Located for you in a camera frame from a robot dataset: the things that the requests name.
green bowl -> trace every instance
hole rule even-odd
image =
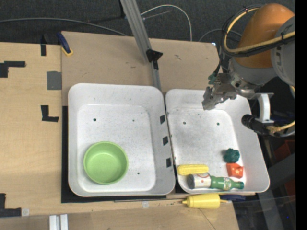
[[[83,159],[86,174],[96,183],[113,184],[121,180],[128,169],[128,157],[119,145],[110,141],[93,144]]]

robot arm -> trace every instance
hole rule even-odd
[[[241,17],[256,11],[248,22],[238,48],[227,47],[227,34]],[[228,71],[216,71],[210,76],[204,100],[204,110],[215,108],[218,103],[235,99],[239,94],[247,99],[257,99],[260,116],[245,115],[242,123],[261,135],[276,135],[277,132],[292,127],[276,127],[270,120],[272,93],[258,93],[260,88],[272,78],[279,76],[294,90],[295,87],[295,14],[279,4],[250,6],[239,11],[224,26],[221,55],[230,56]]]

green broccoli toy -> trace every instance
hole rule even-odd
[[[224,155],[224,160],[227,163],[235,163],[238,162],[240,158],[240,153],[238,150],[233,150],[232,148],[229,148],[226,151],[226,154]]]

green bottle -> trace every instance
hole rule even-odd
[[[229,177],[215,177],[210,175],[211,177],[211,185],[210,188],[221,189],[224,191],[228,191],[232,188],[243,189],[244,183],[243,182],[235,182]]]

yellow cable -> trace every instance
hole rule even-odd
[[[295,87],[294,86],[290,86],[290,88],[293,90],[293,92],[295,93]],[[267,129],[271,132],[271,133],[275,133],[275,132],[279,132],[282,131],[284,129],[290,128],[292,126],[295,125],[295,120],[293,122],[291,122],[288,125],[284,125],[284,126],[267,126]]]
[[[241,47],[241,48],[235,48],[235,49],[230,49],[228,48],[227,46],[227,35],[229,33],[229,31],[231,30],[231,28],[234,26],[234,24],[240,19],[242,18],[244,15],[246,15],[247,13],[249,12],[252,12],[254,10],[257,10],[259,8],[254,8],[254,9],[250,9],[248,10],[247,12],[244,12],[242,14],[240,14],[239,16],[237,16],[232,22],[231,24],[229,25],[228,27],[228,30],[227,30],[227,34],[226,34],[226,37],[224,39],[224,47],[225,49],[230,52],[230,53],[239,53],[239,52],[244,52],[244,51],[247,51],[247,50],[250,50],[250,49],[254,49],[256,47],[259,47],[259,46],[265,46],[265,45],[269,45],[269,44],[273,44],[273,43],[276,43],[276,42],[279,42],[279,41],[282,41],[282,39],[287,39],[291,36],[295,36],[295,31],[294,32],[290,32],[290,33],[287,33],[285,35],[282,36],[279,36],[279,37],[276,37],[274,39],[271,39],[271,40],[268,40],[268,41],[264,41],[264,42],[261,42],[261,43],[258,43],[258,44],[254,44],[254,45],[250,45],[250,46],[246,46],[246,47]]]

